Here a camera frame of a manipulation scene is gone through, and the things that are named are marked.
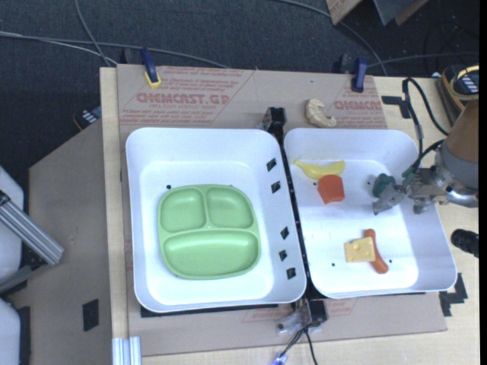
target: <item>gray floor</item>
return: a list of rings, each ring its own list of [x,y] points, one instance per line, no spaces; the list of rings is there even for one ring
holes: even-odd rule
[[[325,0],[292,0],[326,11]],[[231,68],[330,72],[344,53],[383,60],[447,52],[446,58],[387,65],[387,74],[429,76],[479,51],[479,0],[431,0],[402,26],[384,26],[372,0],[343,21],[270,0],[79,0],[95,38],[166,49]],[[0,0],[0,31],[67,40],[89,38],[74,0]],[[90,44],[79,46],[94,50]],[[120,61],[121,47],[102,46]],[[158,65],[213,66],[155,53]],[[137,52],[134,61],[138,61]],[[79,132],[73,116],[99,104],[98,56],[79,49],[0,36],[0,165],[22,186],[27,170]],[[368,73],[384,75],[376,66]]]

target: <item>yellow banana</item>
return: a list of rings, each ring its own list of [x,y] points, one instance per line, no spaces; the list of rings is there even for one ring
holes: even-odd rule
[[[294,163],[298,165],[306,176],[310,177],[311,179],[320,179],[321,177],[328,176],[329,174],[338,176],[345,169],[344,160],[336,161],[324,167],[320,165],[313,165],[312,163],[302,163],[299,160],[296,160]]]

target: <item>brown sausage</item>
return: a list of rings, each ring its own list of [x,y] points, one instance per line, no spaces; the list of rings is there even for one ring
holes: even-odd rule
[[[364,236],[369,236],[370,238],[372,238],[374,244],[375,261],[371,262],[372,266],[374,266],[377,273],[387,273],[387,271],[389,270],[389,266],[387,266],[386,262],[380,256],[379,250],[377,250],[377,244],[375,242],[375,231],[369,228],[365,231]]]

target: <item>green plate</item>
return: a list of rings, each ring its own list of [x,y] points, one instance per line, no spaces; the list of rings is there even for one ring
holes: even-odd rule
[[[242,275],[260,258],[255,212],[233,186],[171,189],[159,201],[158,231],[166,266],[182,278]]]

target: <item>table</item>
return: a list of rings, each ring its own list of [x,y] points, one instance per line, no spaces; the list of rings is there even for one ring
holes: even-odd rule
[[[381,96],[401,96],[402,78],[374,78],[374,81]],[[431,102],[437,120],[440,124],[447,125],[447,117],[438,100],[434,80],[419,79],[418,81]],[[128,338],[116,69],[102,68],[100,70],[100,86],[112,336],[113,338]],[[412,92],[412,102],[418,104],[415,106],[415,110],[425,132],[425,147],[427,147],[441,138],[441,134],[428,118],[416,92]],[[396,106],[384,106],[384,115],[388,128],[402,130],[415,138],[411,121],[402,119]],[[451,234],[457,228],[478,232],[478,209],[446,205],[439,207],[438,210],[446,234]],[[451,249],[458,272],[463,275],[469,299],[464,304],[453,306],[454,316],[447,318],[447,331],[421,335],[317,342],[314,344],[314,351],[318,363],[479,363],[479,261],[454,246]],[[282,346],[144,357],[143,363],[146,365],[271,363],[280,349]],[[287,364],[311,363],[307,344],[295,345],[289,355]]]

